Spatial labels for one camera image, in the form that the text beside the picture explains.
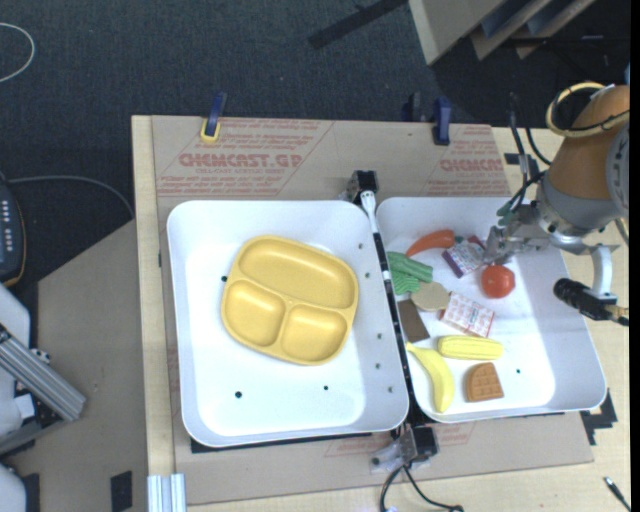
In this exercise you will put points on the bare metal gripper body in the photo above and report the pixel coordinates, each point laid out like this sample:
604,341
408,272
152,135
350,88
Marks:
530,230

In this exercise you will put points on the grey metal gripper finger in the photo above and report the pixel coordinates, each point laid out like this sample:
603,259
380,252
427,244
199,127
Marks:
507,252
492,246

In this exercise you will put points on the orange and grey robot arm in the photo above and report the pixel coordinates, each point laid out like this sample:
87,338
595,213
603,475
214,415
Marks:
580,165

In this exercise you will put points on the red tomato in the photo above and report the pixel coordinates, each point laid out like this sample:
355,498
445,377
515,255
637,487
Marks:
498,281

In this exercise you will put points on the purple and white packet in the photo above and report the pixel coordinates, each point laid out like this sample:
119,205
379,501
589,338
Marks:
462,259

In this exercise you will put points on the orange carrot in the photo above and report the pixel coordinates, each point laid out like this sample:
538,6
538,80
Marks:
430,241

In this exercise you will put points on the red and white packet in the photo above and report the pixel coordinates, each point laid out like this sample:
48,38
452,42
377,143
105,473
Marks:
467,315

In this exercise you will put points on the tan round biscuit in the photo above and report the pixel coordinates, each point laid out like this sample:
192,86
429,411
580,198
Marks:
431,296

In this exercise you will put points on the green ridged toy vegetable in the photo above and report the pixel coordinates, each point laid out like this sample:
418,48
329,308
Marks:
409,270

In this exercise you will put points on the yellow corn cob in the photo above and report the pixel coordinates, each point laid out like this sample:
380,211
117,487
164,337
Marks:
470,347

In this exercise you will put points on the white plastic tray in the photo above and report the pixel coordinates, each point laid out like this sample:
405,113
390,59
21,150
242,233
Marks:
540,350
280,400

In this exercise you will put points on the brown flat rectangle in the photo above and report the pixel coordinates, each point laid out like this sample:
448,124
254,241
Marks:
414,322

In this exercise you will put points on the thin black and white rod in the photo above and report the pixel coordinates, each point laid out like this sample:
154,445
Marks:
383,260

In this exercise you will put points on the brown waffle piece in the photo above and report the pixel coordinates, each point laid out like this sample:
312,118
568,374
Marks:
483,384

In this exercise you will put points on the yellow banana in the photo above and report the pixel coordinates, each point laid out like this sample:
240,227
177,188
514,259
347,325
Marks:
440,380

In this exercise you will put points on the yellow divided plate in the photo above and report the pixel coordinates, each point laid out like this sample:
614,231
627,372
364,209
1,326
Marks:
287,280

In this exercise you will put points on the brown cardboard board red print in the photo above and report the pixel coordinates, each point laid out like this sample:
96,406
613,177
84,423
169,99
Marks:
300,155

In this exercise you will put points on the black pen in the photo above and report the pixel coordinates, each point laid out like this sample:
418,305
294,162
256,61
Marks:
616,491

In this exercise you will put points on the black cylinder on white bracket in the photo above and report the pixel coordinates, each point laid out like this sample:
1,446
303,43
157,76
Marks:
580,296

